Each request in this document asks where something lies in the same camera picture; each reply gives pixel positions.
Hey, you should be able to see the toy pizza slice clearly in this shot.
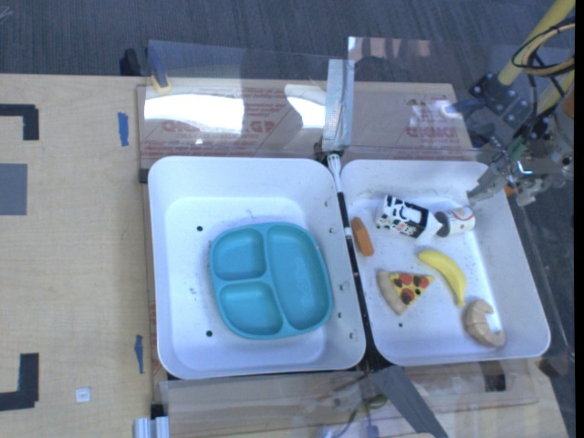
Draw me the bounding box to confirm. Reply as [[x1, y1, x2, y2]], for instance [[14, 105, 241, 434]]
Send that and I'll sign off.
[[376, 269, 436, 317]]

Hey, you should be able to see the blue divided plate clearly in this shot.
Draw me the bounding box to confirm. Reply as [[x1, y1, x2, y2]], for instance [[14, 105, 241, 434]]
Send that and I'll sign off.
[[208, 221, 335, 341]]

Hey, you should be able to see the small white can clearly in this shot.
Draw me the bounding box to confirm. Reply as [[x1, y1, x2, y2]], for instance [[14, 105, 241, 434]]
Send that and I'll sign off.
[[435, 205, 477, 238]]

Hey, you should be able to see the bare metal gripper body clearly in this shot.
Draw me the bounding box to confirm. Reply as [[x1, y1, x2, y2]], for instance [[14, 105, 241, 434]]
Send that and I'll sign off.
[[500, 130, 576, 186]]

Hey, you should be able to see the yellow banana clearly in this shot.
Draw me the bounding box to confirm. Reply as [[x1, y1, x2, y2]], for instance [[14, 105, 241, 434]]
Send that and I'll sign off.
[[417, 248, 468, 308]]

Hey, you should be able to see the beige toy croissant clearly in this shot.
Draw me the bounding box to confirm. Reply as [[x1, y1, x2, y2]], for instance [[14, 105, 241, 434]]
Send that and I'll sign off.
[[463, 297, 507, 349]]

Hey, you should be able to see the orange oblong toy food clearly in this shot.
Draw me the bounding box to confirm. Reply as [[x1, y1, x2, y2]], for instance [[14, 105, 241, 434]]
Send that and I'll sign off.
[[349, 215, 376, 258]]

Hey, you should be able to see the brown cardboard board red print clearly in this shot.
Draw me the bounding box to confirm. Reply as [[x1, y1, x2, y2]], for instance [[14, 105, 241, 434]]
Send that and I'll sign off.
[[136, 78, 556, 411]]

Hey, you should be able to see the black and white carton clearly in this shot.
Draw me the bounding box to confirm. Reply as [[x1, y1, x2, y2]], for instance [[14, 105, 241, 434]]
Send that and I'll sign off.
[[374, 193, 442, 240]]

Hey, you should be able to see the white plastic tray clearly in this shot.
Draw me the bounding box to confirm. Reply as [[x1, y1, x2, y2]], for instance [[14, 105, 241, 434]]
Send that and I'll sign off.
[[147, 155, 368, 381], [339, 159, 552, 368]]

